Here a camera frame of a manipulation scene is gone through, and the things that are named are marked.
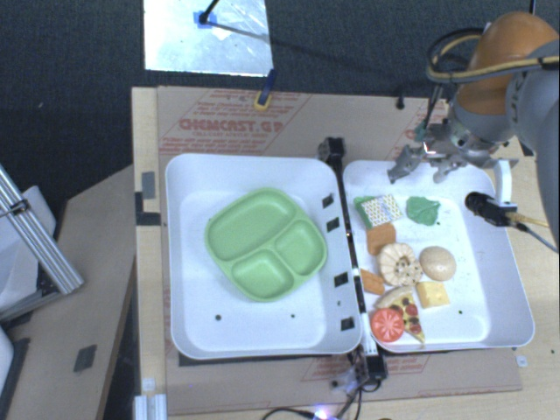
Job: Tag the black cylinder on white bracket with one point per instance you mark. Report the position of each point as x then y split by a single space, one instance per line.
490 206

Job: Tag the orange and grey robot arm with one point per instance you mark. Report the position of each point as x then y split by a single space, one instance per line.
503 59

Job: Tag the small orange biscuit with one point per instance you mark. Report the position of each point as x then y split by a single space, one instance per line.
373 282

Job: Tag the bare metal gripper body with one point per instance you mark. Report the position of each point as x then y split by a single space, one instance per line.
455 149

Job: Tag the green divided plate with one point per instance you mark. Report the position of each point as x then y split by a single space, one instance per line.
262 239

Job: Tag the pizza slice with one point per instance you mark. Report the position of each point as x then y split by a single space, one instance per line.
407 306

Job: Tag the yellow cheese wedge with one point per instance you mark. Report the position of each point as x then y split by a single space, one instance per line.
432 295

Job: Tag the thin black and white rod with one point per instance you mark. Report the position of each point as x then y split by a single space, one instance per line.
346 217

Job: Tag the red tomato slice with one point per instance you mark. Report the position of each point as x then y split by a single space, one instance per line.
387 324

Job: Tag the green lettuce leaf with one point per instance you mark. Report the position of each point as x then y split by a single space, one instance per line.
422 210

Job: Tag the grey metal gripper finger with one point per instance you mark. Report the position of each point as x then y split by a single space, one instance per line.
444 169
403 164

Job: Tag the white plastic tray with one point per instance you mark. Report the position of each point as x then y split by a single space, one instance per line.
485 278
192 234

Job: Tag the brown cardboard board red print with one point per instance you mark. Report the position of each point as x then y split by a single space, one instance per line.
245 121

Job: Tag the beige bread roll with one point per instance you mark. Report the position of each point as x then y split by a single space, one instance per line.
437 263

